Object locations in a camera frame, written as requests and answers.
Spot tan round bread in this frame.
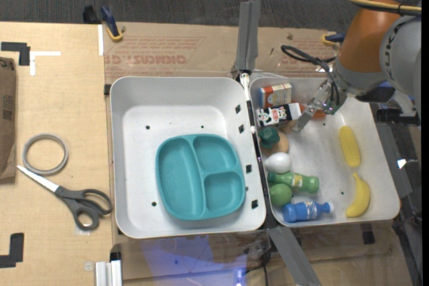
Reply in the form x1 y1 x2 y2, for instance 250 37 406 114
261 131 290 157

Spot yellow corn cob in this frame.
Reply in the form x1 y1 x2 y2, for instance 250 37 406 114
339 125 362 168

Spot grey handled scissors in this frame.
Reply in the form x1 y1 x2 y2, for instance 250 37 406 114
16 165 113 231

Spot green lime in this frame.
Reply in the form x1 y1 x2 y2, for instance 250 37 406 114
269 183 294 207

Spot yellow banana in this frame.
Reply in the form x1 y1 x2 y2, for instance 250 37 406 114
345 172 371 218

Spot teal divided plate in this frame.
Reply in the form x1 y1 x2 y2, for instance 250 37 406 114
155 133 247 221

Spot grey tape roll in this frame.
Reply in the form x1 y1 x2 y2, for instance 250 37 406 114
21 133 70 177

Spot black cylinder on white bracket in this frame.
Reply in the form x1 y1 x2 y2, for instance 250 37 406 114
375 90 422 127

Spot white egg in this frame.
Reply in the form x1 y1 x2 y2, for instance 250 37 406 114
264 152 293 175

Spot green broccoli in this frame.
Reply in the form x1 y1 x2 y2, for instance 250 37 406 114
258 126 281 149

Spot orange and white carton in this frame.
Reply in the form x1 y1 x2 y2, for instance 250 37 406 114
259 82 293 109

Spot brown cardboard board, red print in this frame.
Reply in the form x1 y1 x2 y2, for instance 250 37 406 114
102 21 413 282

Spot blue bottle with white cap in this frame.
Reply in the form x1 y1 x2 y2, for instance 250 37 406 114
282 200 335 223

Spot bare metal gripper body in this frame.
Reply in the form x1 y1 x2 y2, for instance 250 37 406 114
307 79 337 112

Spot white plastic tray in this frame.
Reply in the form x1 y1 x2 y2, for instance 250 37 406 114
248 76 402 228
109 76 267 239

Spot green bottle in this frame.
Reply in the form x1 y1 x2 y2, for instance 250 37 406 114
267 171 320 195

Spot cow print milk carton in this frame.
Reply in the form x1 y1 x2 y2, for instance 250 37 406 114
255 102 302 128

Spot brown paper bag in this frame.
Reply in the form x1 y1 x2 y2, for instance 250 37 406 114
0 56 17 184

